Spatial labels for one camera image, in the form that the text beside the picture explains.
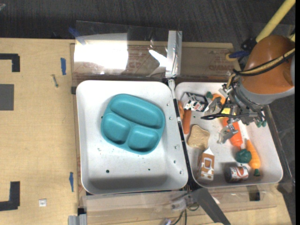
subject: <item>toy can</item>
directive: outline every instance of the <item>toy can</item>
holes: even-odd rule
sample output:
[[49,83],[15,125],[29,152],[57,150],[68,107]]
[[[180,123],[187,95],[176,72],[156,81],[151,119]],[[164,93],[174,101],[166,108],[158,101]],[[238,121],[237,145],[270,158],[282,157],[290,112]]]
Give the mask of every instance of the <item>toy can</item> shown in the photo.
[[228,167],[225,170],[225,179],[227,182],[245,181],[248,177],[248,169],[245,166]]

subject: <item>wooden surface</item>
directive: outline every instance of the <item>wooden surface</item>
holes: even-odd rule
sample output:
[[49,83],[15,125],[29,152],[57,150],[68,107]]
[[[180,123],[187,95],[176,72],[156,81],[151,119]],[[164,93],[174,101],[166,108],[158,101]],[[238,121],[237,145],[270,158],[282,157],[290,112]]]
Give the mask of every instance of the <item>wooden surface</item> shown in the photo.
[[[13,111],[0,111],[0,201],[7,201],[9,184],[20,181],[17,210],[0,211],[0,224],[68,224],[77,214],[78,184],[70,44],[73,40],[0,38],[0,53],[18,53],[21,72],[11,72],[11,61],[0,60],[0,84],[15,85]],[[67,62],[62,75],[60,58]],[[55,74],[59,87],[54,86]],[[69,182],[74,174],[74,192]],[[264,209],[226,211],[232,224],[291,224],[281,193],[272,190],[272,205]],[[47,199],[39,207],[39,199]],[[211,224],[207,215],[189,213],[187,224]],[[161,220],[124,225],[153,225]]]

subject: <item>bread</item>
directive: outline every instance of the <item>bread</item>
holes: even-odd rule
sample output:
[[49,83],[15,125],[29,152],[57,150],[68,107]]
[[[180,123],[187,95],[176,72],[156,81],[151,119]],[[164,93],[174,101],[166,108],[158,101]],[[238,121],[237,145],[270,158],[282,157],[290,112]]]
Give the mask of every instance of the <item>bread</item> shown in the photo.
[[193,148],[200,148],[206,150],[208,148],[208,139],[210,133],[198,125],[193,125],[187,144]]

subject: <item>blue plate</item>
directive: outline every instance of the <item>blue plate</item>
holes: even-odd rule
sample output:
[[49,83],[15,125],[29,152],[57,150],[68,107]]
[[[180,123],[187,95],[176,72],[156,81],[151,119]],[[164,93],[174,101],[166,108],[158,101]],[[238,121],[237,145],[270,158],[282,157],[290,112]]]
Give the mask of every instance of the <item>blue plate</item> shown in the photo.
[[114,96],[102,117],[101,133],[109,143],[137,154],[152,152],[165,127],[163,111],[129,94]]

